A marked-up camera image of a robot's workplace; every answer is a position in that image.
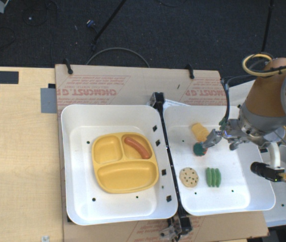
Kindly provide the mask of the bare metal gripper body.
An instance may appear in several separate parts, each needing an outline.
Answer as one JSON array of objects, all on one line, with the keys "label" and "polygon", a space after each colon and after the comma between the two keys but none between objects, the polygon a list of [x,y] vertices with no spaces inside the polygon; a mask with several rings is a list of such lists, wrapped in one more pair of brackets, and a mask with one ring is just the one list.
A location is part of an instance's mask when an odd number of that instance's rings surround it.
[{"label": "bare metal gripper body", "polygon": [[268,147],[268,141],[264,138],[264,135],[266,135],[265,132],[241,119],[229,119],[224,131],[222,131],[222,137],[228,143],[230,139],[244,139],[245,143],[254,143],[259,148]]}]

